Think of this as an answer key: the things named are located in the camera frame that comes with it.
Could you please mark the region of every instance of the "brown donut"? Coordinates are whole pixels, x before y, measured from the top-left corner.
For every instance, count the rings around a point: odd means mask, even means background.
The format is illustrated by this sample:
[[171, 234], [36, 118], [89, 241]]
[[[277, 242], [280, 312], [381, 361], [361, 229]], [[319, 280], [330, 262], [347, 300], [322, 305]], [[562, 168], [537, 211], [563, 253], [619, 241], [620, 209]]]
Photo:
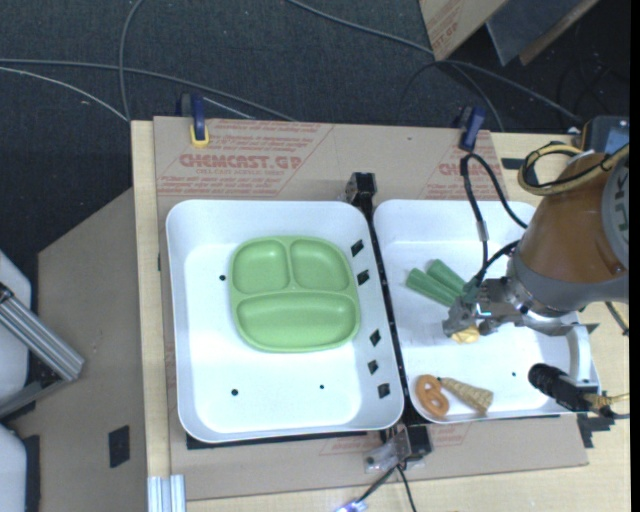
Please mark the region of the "brown donut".
[[416, 395], [420, 404], [438, 418], [442, 418], [449, 412], [449, 400], [441, 390], [442, 384], [433, 375], [420, 376], [416, 384]]

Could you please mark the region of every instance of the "wooden table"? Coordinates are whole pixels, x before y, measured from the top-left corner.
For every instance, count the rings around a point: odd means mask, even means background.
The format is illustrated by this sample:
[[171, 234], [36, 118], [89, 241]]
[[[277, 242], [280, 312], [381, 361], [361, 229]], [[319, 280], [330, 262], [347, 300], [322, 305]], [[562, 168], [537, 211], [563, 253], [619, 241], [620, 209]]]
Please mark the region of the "wooden table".
[[[500, 158], [523, 158], [551, 138], [568, 137], [526, 134], [492, 134]], [[153, 123], [132, 123], [133, 174], [137, 231], [138, 279], [142, 365], [144, 378], [147, 472], [149, 476], [171, 475], [165, 381], [161, 283], [158, 272], [158, 224], [154, 170]], [[548, 165], [559, 168], [560, 160]], [[536, 203], [522, 191], [516, 173], [505, 171], [512, 200]], [[593, 333], [593, 360], [603, 387], [612, 394], [629, 389], [628, 340], [620, 334], [603, 305], [587, 308], [584, 321], [598, 322]], [[589, 465], [485, 475], [411, 483], [419, 511], [520, 511], [520, 510], [630, 510], [630, 426], [618, 421], [609, 432], [596, 432]], [[188, 502], [189, 511], [322, 511], [330, 512], [351, 501], [363, 488], [338, 488]], [[401, 484], [382, 486], [368, 500], [372, 511], [410, 510]]]

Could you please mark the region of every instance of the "white object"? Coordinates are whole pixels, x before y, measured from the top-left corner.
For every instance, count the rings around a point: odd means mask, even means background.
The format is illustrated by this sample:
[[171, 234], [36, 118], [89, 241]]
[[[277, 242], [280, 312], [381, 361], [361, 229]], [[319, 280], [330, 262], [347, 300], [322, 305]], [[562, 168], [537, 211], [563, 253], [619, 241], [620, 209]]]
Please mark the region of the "white object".
[[[0, 282], [8, 286], [25, 306], [31, 306], [31, 285], [28, 279], [1, 251]], [[0, 325], [0, 402], [24, 387], [28, 368], [28, 348]]]
[[[532, 206], [524, 203], [510, 203], [510, 206], [524, 221], [534, 212]], [[480, 202], [479, 207], [489, 230], [489, 256], [522, 237], [522, 228], [508, 217], [499, 202]], [[374, 224], [393, 302], [410, 398], [426, 419], [453, 423], [568, 413], [529, 383], [529, 369], [540, 362], [572, 373], [577, 371], [572, 370], [575, 365], [581, 366], [583, 371], [586, 367], [591, 382], [598, 383], [588, 343], [585, 346], [584, 341], [580, 342], [585, 339], [584, 333], [550, 337], [526, 327], [505, 324], [498, 332], [474, 343], [458, 344], [442, 330], [448, 309], [405, 285], [412, 268], [425, 271], [435, 259], [442, 260], [465, 280], [480, 269], [482, 245], [467, 202], [386, 201], [376, 209]], [[503, 276], [506, 262], [506, 258], [496, 261], [486, 277]], [[577, 322], [578, 316], [574, 313], [566, 319]], [[586, 357], [587, 361], [577, 361], [576, 357]], [[415, 394], [416, 382], [423, 374], [451, 377], [493, 391], [493, 404], [486, 416], [480, 416], [445, 392], [450, 399], [449, 412], [444, 418], [434, 417], [420, 405]]]
[[[166, 228], [178, 412], [187, 432], [215, 443], [396, 423], [404, 397], [369, 228], [359, 210], [337, 201], [189, 200], [169, 212]], [[361, 318], [354, 339], [330, 350], [284, 354], [241, 339], [227, 281], [219, 276], [228, 273], [240, 244], [265, 236], [321, 238], [342, 250], [354, 279], [369, 270], [369, 280], [357, 287]], [[358, 240], [364, 249], [352, 257]], [[380, 339], [374, 346], [375, 331]], [[380, 386], [388, 386], [382, 398]]]
[[24, 512], [27, 452], [18, 437], [0, 425], [0, 510]]

